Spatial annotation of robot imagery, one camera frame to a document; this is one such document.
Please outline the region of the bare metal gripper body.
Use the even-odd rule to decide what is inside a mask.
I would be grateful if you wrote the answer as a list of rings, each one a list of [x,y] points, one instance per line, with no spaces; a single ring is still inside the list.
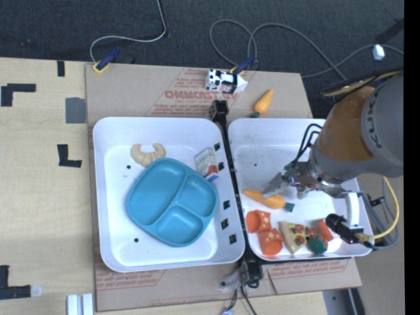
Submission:
[[[329,196],[342,196],[345,192],[342,180],[328,175],[314,162],[292,161],[284,170],[285,175],[290,176],[289,185],[296,189],[308,187],[312,192],[322,191]]]

